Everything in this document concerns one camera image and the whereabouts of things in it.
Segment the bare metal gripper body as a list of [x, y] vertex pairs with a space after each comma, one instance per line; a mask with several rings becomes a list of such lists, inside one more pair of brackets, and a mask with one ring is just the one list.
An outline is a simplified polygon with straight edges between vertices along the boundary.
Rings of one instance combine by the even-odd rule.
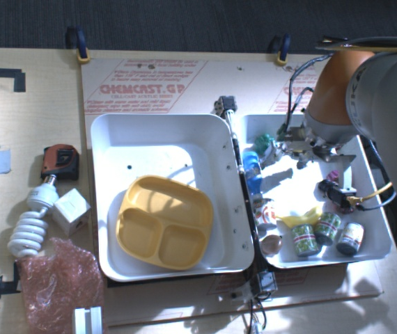
[[284, 136], [283, 143], [288, 151], [315, 156], [323, 161], [330, 161], [338, 147], [336, 143], [330, 143], [317, 136], [309, 127], [290, 127]]

